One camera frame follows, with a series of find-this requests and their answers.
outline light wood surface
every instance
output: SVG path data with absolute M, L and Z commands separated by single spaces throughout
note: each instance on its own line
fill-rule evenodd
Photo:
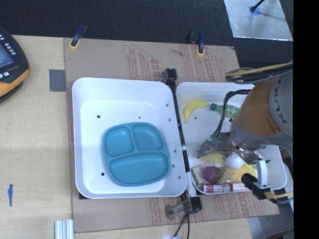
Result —
M 13 96 L 0 103 L 0 239 L 53 239 L 54 221 L 72 219 L 66 93 L 49 89 L 49 70 L 64 70 L 63 38 L 14 38 L 31 73 Z M 170 239 L 177 228 L 101 231 L 74 238 Z M 186 238 L 187 223 L 179 235 Z M 247 219 L 236 219 L 191 223 L 189 238 L 249 239 L 251 235 Z

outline black fabric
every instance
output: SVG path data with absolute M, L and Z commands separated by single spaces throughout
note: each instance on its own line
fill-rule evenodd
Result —
M 294 0 L 280 3 L 293 36 Z M 87 38 L 184 43 L 193 30 L 207 45 L 234 46 L 241 67 L 293 58 L 292 41 L 234 38 L 224 0 L 0 0 L 0 8 L 11 34 L 73 37 L 84 24 Z

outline yellow banana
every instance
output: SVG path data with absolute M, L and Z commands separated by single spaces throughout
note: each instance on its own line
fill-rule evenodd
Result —
M 194 99 L 190 101 L 183 110 L 184 123 L 187 123 L 189 116 L 194 110 L 204 108 L 206 106 L 208 106 L 208 103 L 204 99 Z

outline blue divided plate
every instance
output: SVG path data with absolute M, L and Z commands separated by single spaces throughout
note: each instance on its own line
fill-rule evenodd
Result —
M 165 178 L 170 157 L 161 132 L 146 122 L 125 123 L 108 129 L 103 154 L 111 178 L 122 186 L 141 186 Z

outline robotic arm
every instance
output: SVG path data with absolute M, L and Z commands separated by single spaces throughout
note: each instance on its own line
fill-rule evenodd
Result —
M 258 199 L 265 199 L 267 185 L 267 160 L 261 160 L 256 150 L 266 145 L 277 145 L 293 153 L 293 63 L 268 68 L 238 69 L 226 75 L 227 81 L 238 84 L 256 83 L 247 94 L 229 132 L 220 132 L 220 125 L 200 147 L 197 157 L 219 150 L 227 157 L 236 152 L 246 163 L 257 166 L 258 179 L 246 174 L 243 183 Z M 224 110 L 228 99 L 237 93 L 228 93 L 224 99 Z

